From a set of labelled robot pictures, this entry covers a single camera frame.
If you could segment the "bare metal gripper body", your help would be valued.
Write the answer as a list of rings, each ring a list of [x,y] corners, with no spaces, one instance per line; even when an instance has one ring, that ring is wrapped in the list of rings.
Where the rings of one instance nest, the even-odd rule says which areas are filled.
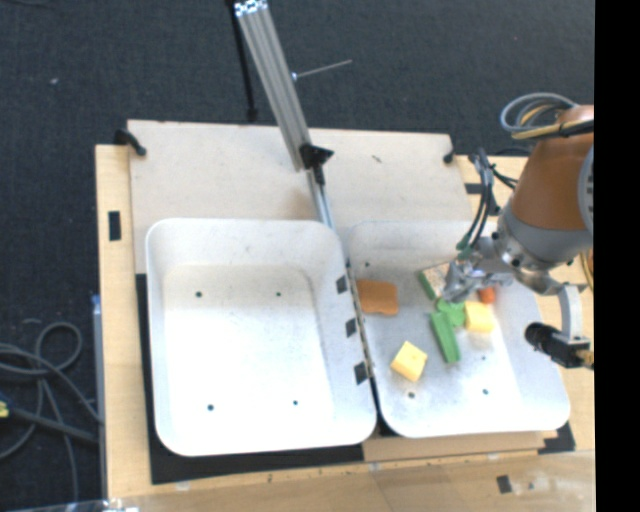
[[[562,283],[550,275],[556,264],[540,260],[516,239],[500,233],[481,237],[468,263],[468,274],[483,285],[517,281],[541,296],[557,295],[562,289]]]

